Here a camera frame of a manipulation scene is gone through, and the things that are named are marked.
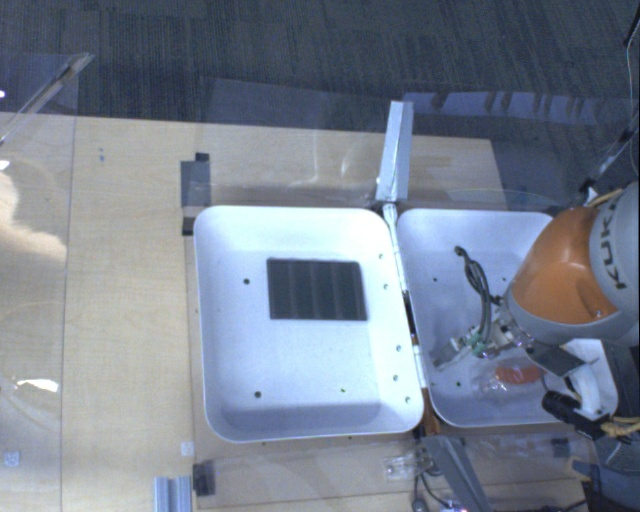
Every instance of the dark rectangle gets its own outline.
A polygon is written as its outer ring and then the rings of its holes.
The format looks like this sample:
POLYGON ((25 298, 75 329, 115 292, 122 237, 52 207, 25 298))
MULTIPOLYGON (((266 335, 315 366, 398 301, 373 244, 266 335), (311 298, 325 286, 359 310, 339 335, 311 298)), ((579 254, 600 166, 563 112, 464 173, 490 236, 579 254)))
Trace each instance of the dark rectangle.
POLYGON ((367 319, 357 262, 269 258, 267 279, 272 319, 367 319))

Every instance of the wooden table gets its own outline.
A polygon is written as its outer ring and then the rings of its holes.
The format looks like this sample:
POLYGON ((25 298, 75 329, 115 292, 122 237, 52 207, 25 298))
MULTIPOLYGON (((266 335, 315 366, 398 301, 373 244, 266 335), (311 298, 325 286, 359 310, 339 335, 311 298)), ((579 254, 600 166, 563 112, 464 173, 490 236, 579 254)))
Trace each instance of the wooden table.
MULTIPOLYGON (((65 119, 46 123, 55 130, 65 119)), ((153 478, 189 474, 195 460, 201 404, 192 393, 180 161, 209 153, 226 190, 292 181, 357 188, 375 178, 382 142, 380 134, 77 119, 61 394, 65 512, 151 510, 153 478)), ((440 199, 451 188, 500 188, 483 140, 415 137, 412 173, 415 190, 440 199)), ((540 480, 505 474, 486 491, 503 497, 502 509, 582 497, 570 475, 540 480)), ((59 509, 55 489, 27 508, 18 491, 0 510, 59 509)), ((228 510, 405 511, 410 497, 403 490, 228 510)))

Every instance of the table surface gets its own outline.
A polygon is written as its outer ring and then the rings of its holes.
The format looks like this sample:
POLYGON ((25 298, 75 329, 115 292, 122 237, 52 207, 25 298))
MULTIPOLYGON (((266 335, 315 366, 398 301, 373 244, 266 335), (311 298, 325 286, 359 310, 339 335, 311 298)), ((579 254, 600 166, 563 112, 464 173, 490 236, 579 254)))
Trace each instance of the table surface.
MULTIPOLYGON (((180 161, 209 153, 227 189, 293 178, 357 187, 377 174, 382 142, 380 134, 77 119, 62 371, 65 512, 150 510, 153 478, 189 474, 195 461, 190 443, 200 404, 192 392, 180 161)), ((412 186, 434 197, 456 187, 500 188, 483 140, 415 137, 412 172, 412 186)), ((358 462, 349 462, 354 473, 358 462)), ((502 476, 486 487, 502 509, 565 506, 583 496, 569 473, 540 481, 502 476)), ((225 510, 404 511, 410 496, 403 490, 225 510)))

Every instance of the black rectangular object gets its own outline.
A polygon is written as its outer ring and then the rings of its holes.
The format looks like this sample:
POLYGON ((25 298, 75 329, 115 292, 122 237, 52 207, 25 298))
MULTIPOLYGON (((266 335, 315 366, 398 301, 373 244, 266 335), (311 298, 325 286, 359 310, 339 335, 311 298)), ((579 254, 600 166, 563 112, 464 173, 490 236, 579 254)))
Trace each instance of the black rectangular object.
POLYGON ((355 261, 269 258, 274 320, 366 320, 362 272, 355 261))

